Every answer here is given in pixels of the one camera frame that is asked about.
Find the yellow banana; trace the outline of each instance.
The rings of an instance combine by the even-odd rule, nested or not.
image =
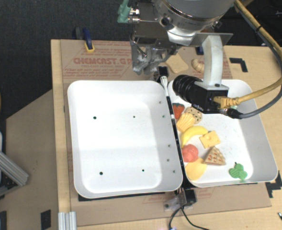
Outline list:
[[[192,126],[188,128],[181,136],[181,147],[184,147],[184,145],[188,142],[189,139],[192,138],[192,136],[205,135],[207,133],[208,130],[203,126]]]

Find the plastic food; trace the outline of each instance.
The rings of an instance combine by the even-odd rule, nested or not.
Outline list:
[[[202,137],[199,137],[199,139],[202,142],[204,148],[210,148],[221,143],[221,140],[214,130],[209,132],[208,134],[203,135]]]
[[[189,113],[183,113],[181,114],[178,122],[177,122],[177,129],[183,133],[188,128],[192,127],[195,124],[195,118],[192,114]]]
[[[225,165],[225,158],[222,155],[221,151],[216,148],[212,147],[209,154],[204,160],[204,163],[206,164],[212,164],[212,165]]]
[[[188,178],[192,181],[196,181],[201,178],[206,169],[207,165],[203,163],[202,158],[198,158],[195,162],[188,163],[185,166],[185,172]]]
[[[186,163],[195,162],[198,159],[198,149],[192,144],[185,145],[182,149],[183,161]]]
[[[183,113],[184,109],[185,109],[185,107],[184,107],[183,104],[173,103],[173,110],[174,110],[175,119],[180,118],[180,116]]]
[[[233,178],[240,178],[244,180],[247,177],[247,172],[244,170],[244,166],[240,163],[236,163],[235,167],[229,170],[229,174]]]
[[[203,114],[194,107],[187,107],[184,112],[193,115],[193,117],[195,118],[195,124],[199,123],[203,119]]]
[[[184,145],[193,136],[204,135],[204,134],[207,134],[207,133],[208,133],[208,130],[203,126],[192,126],[192,127],[188,128],[181,136],[181,147],[184,147]]]

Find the food tray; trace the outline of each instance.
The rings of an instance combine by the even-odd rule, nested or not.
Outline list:
[[[176,96],[172,83],[173,81],[168,85],[172,103],[181,103],[185,107],[191,106],[190,103]],[[229,97],[251,93],[251,88],[241,80],[222,80],[222,84],[229,87]],[[242,113],[248,113],[256,110],[257,107],[252,99],[243,102],[237,109]],[[232,119],[221,114],[203,114],[202,121],[195,125],[203,126],[209,131],[216,131],[221,140],[216,147],[225,157],[226,165],[207,165],[206,171],[198,180],[190,180],[194,186],[258,183],[273,181],[276,178],[277,165],[259,115],[246,119]],[[198,148],[199,157],[205,159],[209,149],[203,147],[199,137],[200,135],[192,137],[186,144],[195,145]],[[234,168],[235,163],[242,164],[248,173],[244,181],[230,176],[229,170]]]
[[[85,198],[177,190],[183,176],[163,87],[78,80],[68,88],[74,185]]]

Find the cardboard sheet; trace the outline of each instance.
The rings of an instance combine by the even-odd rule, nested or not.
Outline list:
[[[78,226],[169,217],[171,212],[164,211],[163,202],[174,197],[173,192],[79,201],[73,181],[68,86],[76,80],[148,80],[151,78],[149,75],[137,75],[132,71],[129,42],[93,41],[93,43],[95,51],[89,54],[84,48],[84,41],[61,40],[71,210],[77,213]],[[186,71],[179,74],[202,78],[203,74],[197,72],[191,62],[194,58],[203,62],[203,56],[197,55],[193,47],[182,47],[178,54],[189,66]],[[168,80],[171,81],[175,77],[176,74],[170,70]],[[225,54],[223,79],[232,79]],[[195,192],[197,203],[186,210],[188,215],[271,206],[265,183],[195,188]]]

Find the yellow cheese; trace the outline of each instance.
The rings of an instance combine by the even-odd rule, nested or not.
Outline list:
[[[214,130],[199,137],[199,139],[202,142],[204,148],[210,148],[221,143],[217,133]]]
[[[191,181],[196,181],[206,171],[207,165],[203,163],[202,158],[198,158],[195,162],[190,162],[185,166],[185,172]]]

